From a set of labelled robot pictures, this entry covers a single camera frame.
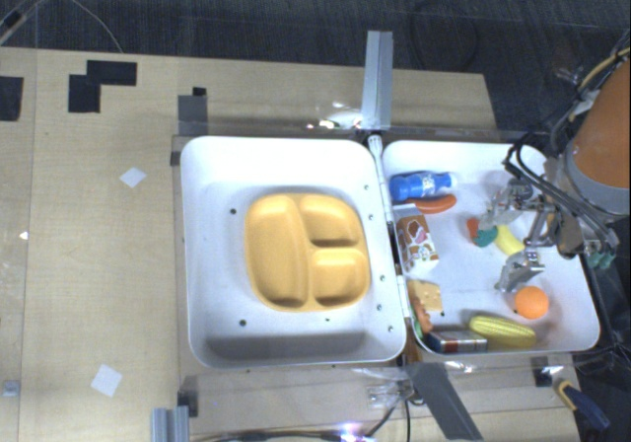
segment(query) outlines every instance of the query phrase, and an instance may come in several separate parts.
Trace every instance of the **white square marker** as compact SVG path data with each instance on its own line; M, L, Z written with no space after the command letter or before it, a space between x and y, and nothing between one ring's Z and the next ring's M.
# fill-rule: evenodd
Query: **white square marker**
M120 380L122 379L122 374L116 372L113 368L108 367L107 365L101 365L99 372L95 376L92 381L92 386L99 393L103 393L108 397L113 397L116 392L116 388L118 388L118 384L120 384Z
M136 187L138 183L140 183L146 177L147 174L145 174L143 171L137 169L136 167L132 167L122 176L120 176L120 180L127 184L129 187Z

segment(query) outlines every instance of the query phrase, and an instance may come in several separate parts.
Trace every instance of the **toy banana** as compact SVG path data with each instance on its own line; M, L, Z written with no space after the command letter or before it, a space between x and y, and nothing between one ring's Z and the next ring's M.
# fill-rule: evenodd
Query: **toy banana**
M497 226L495 244L508 257L523 251L525 248L524 243L518 240L506 225Z

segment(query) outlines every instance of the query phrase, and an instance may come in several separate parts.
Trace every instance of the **orange ball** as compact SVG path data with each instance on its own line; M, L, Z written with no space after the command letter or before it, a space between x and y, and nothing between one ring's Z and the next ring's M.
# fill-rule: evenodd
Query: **orange ball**
M515 309L520 316L535 320L548 312L550 301L541 288L526 286L515 295Z

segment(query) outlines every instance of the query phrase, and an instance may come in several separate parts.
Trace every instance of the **yellow divided plate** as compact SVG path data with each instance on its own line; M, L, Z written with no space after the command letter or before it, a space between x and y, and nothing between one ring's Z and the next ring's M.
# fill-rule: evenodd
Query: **yellow divided plate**
M245 217L245 261L256 296L281 311L323 311L361 300L371 282L361 222L339 198L264 196Z

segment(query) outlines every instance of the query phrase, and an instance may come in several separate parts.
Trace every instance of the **white basin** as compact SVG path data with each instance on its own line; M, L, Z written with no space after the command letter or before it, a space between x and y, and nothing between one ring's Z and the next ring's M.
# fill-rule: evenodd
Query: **white basin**
M371 154L345 140L199 137L180 159L188 336L206 366L387 361L405 325ZM357 303L315 312L274 310L252 291L245 215L274 193L322 193L358 214L371 284Z
M509 318L532 327L537 344L530 350L505 352L580 351L593 347L600 326L594 301L578 258L563 259L556 248L540 248L545 271L528 284L538 286L550 299L548 313L527 320L514 312L513 295L494 289L506 256L494 245L474 246L466 230L469 217L486 211L486 202L511 177L502 166L509 145L462 142L398 141L388 145L383 161L386 177L421 170L454 172L457 178L457 204L447 212L426 216L440 255L438 265L426 280L441 287L444 314L431 313L435 327L465 327L474 314ZM524 148L525 163L543 173L543 155ZM533 214L525 213L510 226L514 235L524 238Z

